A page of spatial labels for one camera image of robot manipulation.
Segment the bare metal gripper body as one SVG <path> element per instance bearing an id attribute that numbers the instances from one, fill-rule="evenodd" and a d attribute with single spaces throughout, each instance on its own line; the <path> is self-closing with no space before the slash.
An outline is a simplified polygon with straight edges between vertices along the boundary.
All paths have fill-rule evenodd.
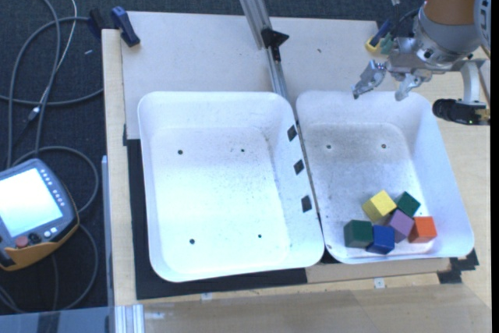
<path id="1" fill-rule="evenodd" d="M 466 52 L 448 50 L 426 37 L 397 37 L 385 67 L 391 74 L 429 76 L 452 71 Z"/>

